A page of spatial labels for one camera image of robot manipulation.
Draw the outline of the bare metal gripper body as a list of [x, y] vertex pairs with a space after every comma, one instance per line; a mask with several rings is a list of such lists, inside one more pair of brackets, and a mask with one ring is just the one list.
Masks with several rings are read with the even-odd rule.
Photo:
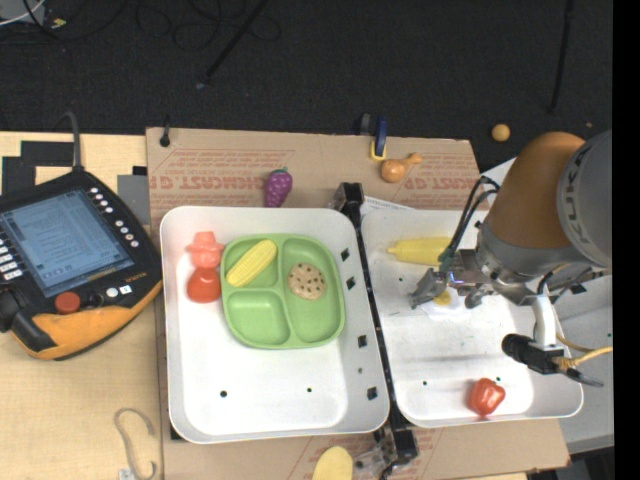
[[502, 296], [516, 306], [532, 306], [544, 294], [544, 287], [533, 285], [536, 275], [524, 271], [535, 258], [527, 253], [527, 248], [508, 248], [502, 254], [483, 248], [460, 249], [451, 263], [449, 285], [464, 299], [470, 289], [484, 288], [485, 297]]

